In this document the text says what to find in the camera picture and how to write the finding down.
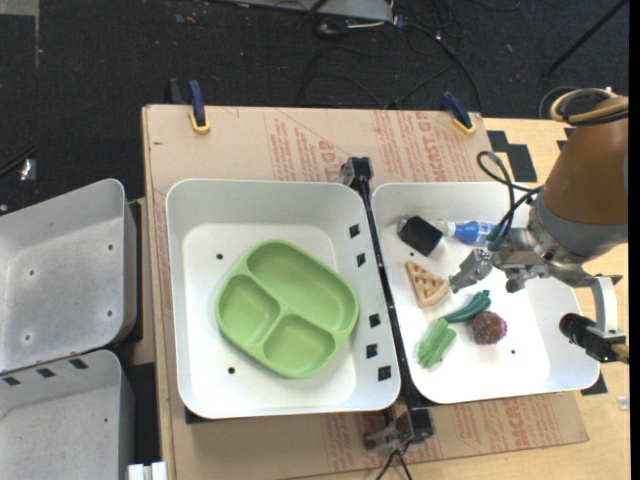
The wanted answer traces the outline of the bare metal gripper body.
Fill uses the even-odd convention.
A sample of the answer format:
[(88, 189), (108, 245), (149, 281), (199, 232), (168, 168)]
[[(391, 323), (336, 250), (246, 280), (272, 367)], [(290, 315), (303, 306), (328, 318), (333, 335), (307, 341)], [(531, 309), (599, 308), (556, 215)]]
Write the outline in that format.
[(590, 286), (593, 276), (583, 269), (586, 258), (554, 240), (540, 227), (511, 228), (492, 241), (493, 267), (505, 273), (529, 270), (533, 279), (554, 278), (568, 286)]

